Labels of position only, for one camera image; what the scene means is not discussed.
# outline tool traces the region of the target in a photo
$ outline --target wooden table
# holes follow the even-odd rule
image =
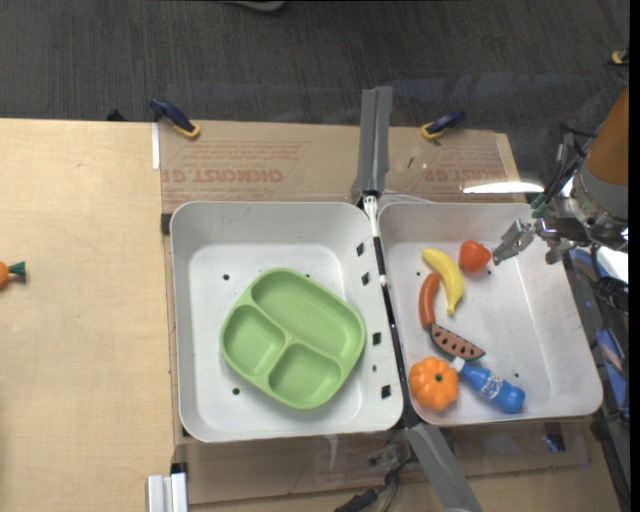
[[[0,510],[143,511],[173,454],[160,179],[151,125],[0,120]],[[471,479],[486,510],[617,509],[589,464]],[[354,493],[193,507],[329,511]],[[426,483],[392,511],[441,510]]]

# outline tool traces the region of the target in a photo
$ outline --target metal bar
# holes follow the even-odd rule
[[[447,510],[482,512],[440,429],[421,423],[405,429],[405,435],[442,505]]]
[[[186,473],[147,477],[147,512],[189,512]]]
[[[358,175],[351,191],[357,203],[363,193],[376,196],[384,192],[384,178],[389,170],[389,118],[393,89],[388,86],[362,91],[360,114],[360,152]]]

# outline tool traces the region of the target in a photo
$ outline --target yellow banana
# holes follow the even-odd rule
[[[464,293],[464,278],[458,265],[448,254],[432,247],[422,251],[422,258],[442,276],[447,294],[447,313],[453,315],[456,304],[458,304]]]

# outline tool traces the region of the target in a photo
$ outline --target cardboard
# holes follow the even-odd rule
[[[199,121],[195,140],[159,124],[163,213],[189,201],[349,201],[360,128]],[[519,181],[506,135],[453,130],[426,141],[418,128],[389,131],[386,192],[439,202],[518,201],[462,194],[467,187]]]

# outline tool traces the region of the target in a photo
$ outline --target red tomato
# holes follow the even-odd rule
[[[467,272],[477,272],[491,261],[491,251],[480,242],[466,240],[460,246],[458,265]]]

